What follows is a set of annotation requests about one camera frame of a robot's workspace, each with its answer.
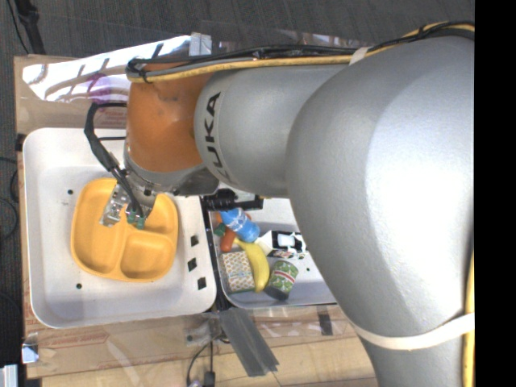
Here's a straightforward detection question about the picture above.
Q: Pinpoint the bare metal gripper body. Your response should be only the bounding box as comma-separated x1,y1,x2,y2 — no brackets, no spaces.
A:
98,180,158,228

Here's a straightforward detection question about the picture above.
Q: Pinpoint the yellow divided plate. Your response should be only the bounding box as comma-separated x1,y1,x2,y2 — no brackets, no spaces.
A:
70,177,180,284

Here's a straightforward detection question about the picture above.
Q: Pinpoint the white plastic tray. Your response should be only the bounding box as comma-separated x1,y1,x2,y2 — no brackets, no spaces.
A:
204,193,338,310
22,127,218,330

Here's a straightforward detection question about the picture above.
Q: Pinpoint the orange carrot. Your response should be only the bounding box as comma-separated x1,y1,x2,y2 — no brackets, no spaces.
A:
212,210,227,238

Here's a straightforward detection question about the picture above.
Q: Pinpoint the blue plastic bottle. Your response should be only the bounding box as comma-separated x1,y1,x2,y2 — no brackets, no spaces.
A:
219,207,261,243

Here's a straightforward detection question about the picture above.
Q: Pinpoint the orange patterned carton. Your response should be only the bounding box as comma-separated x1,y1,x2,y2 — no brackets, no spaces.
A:
218,250,256,295

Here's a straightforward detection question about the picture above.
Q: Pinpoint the yellow banana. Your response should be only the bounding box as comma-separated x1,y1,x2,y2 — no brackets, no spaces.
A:
233,236,271,293

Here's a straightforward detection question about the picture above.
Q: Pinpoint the black and white carton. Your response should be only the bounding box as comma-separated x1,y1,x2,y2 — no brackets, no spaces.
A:
256,229,310,261

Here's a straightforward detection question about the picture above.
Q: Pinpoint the green can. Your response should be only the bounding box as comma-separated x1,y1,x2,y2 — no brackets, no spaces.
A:
263,259,300,302

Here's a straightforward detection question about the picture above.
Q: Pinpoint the black cylinder on white bracket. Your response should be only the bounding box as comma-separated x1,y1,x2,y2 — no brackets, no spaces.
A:
204,188,265,214

